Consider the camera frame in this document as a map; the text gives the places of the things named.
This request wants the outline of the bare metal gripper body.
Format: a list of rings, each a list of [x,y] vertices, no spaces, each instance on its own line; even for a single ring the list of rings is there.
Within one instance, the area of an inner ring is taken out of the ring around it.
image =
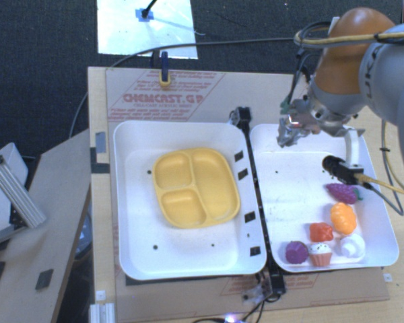
[[[335,96],[319,100],[304,96],[293,100],[287,111],[289,128],[301,128],[309,134],[321,131],[332,137],[344,137],[348,121],[363,108],[363,99],[357,96]]]

